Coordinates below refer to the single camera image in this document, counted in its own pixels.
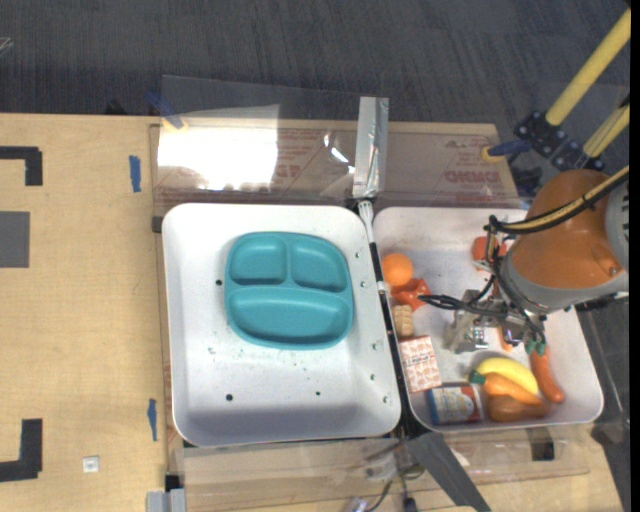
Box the beige toy biscuit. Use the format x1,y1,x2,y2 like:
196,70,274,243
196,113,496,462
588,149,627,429
391,304,416,339

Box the small can with blue label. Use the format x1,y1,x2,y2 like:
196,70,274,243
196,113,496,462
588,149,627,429
425,383,486,427

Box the yellow banana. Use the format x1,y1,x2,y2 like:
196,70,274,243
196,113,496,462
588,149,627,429
473,356,540,396

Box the red-orange toy piece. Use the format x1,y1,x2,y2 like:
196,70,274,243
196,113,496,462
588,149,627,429
471,235,508,272

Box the orange-red sausage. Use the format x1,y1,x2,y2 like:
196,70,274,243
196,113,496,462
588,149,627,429
529,343,567,405

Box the orange toy orange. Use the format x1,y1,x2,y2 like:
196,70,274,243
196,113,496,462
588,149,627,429
381,252,415,288

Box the orange carrot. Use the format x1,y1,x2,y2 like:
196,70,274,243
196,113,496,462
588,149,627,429
467,371,544,407

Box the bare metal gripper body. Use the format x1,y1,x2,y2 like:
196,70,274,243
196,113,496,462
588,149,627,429
460,288,545,332

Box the white plastic tray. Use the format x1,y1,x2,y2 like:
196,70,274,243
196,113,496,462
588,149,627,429
372,206,605,434
160,202,403,448

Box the red-orange toy block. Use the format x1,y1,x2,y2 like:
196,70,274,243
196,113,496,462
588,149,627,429
389,277,433,313

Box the teal divided plate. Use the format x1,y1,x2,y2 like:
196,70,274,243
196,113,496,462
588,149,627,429
223,231,356,352

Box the white carton with orange print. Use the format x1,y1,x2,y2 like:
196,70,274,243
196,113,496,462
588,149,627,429
397,335,443,394

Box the brown toy bread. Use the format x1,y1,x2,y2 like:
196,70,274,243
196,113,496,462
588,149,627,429
486,394,550,423

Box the brown cardboard board red print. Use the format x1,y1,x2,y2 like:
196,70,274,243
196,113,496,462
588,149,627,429
149,122,592,482

